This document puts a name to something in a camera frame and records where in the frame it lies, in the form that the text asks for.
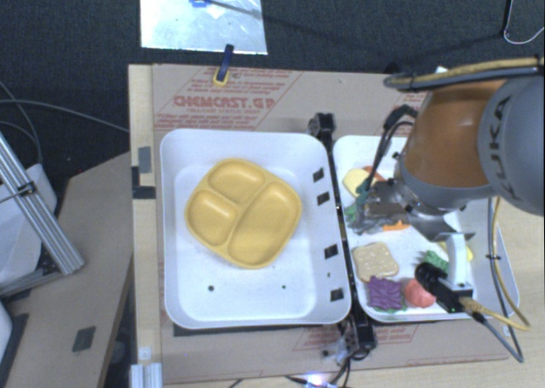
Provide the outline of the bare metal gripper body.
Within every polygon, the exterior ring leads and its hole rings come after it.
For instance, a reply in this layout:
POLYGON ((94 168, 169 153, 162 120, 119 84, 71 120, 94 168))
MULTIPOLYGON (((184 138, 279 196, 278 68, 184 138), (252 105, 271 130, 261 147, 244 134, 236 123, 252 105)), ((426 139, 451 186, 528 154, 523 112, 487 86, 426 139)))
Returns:
POLYGON ((380 191, 381 205, 368 209, 369 218, 407 221, 430 242, 445 241, 454 234, 466 240, 475 236, 475 231, 458 230, 445 220, 467 204, 456 199, 458 189, 405 181, 378 182, 375 187, 380 191))

